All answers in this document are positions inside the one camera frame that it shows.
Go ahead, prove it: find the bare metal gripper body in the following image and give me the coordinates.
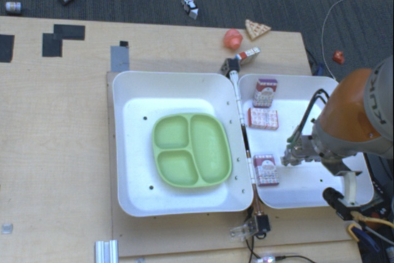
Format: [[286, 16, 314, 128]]
[[287, 135, 343, 166]]

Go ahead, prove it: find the red and white carton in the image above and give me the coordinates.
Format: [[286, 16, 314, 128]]
[[236, 46, 261, 66], [252, 78, 278, 108], [247, 107, 279, 131], [252, 153, 281, 187]]

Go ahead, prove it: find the white plastic tray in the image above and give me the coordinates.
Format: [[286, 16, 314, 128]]
[[238, 73, 375, 209], [111, 70, 255, 218]]

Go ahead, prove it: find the thin black and white rod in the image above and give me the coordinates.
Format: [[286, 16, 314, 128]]
[[228, 70, 259, 217]]

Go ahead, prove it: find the green divided plate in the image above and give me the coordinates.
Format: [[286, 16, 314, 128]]
[[151, 112, 233, 189]]

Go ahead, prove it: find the small red carton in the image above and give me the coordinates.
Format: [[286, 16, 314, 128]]
[[332, 50, 346, 65]]

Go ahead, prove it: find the tan pizza slice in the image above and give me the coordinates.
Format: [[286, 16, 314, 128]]
[[244, 18, 272, 41]]

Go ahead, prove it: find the pink toy food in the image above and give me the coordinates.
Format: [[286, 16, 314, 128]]
[[223, 28, 244, 49]]

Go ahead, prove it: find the small white can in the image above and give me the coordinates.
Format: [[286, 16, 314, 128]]
[[4, 1, 23, 14]]

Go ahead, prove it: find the black cylinder on white bracket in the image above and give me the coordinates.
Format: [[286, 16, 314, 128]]
[[322, 170, 363, 221]]

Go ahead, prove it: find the black block with thin wires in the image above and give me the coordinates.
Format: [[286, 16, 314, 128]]
[[245, 213, 272, 239], [219, 57, 241, 76]]

